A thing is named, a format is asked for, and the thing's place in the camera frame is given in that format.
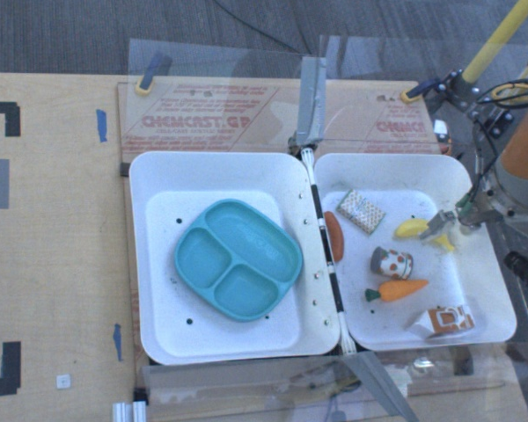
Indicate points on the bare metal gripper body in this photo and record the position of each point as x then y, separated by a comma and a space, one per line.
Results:
479, 211

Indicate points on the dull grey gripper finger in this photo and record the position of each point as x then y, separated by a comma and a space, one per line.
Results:
437, 223

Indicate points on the yellow banana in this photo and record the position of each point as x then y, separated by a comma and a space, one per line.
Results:
409, 228

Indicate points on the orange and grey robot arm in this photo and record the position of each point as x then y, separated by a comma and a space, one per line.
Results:
519, 156

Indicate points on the white plastic tray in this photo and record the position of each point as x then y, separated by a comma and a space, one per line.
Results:
444, 271
158, 253

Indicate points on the white can with orange dots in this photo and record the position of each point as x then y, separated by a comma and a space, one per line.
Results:
391, 264

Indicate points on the orange carrot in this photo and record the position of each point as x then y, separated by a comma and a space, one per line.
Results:
400, 290

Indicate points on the white patterned packet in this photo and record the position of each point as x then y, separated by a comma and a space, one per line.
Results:
361, 211

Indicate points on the orange and white carton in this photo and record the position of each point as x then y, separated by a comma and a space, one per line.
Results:
449, 321

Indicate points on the orange-brown sausage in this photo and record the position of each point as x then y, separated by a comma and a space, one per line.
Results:
335, 237

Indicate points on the thin black and white rod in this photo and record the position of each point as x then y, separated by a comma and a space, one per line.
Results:
319, 209

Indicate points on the blue divided plate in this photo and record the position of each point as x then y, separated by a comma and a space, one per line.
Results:
246, 244

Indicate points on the brown cardboard board red print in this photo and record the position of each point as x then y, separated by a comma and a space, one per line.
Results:
193, 121

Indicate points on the black cylinder on white bracket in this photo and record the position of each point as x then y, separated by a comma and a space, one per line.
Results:
520, 265

